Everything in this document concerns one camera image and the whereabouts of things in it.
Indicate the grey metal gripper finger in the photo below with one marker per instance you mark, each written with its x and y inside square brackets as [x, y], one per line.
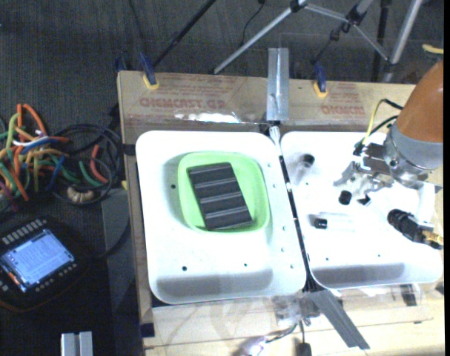
[346, 174]
[373, 187]

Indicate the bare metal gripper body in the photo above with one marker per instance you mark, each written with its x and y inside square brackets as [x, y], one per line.
[400, 169]

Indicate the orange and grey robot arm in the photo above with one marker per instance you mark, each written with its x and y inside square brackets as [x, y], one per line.
[421, 109]

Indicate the thin black and white rod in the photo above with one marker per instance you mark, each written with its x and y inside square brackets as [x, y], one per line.
[292, 206]

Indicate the white plastic tray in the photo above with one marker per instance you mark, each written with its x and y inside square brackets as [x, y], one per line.
[358, 258]
[217, 265]

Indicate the green plate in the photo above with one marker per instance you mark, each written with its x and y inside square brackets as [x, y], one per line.
[259, 184]

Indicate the dark grey ribbed block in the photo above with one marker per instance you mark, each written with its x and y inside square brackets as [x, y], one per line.
[220, 196]

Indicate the brown cardboard board red print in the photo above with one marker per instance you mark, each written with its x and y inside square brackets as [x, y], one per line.
[210, 98]

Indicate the black cylinder on white bracket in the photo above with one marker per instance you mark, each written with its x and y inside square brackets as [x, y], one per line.
[404, 221]

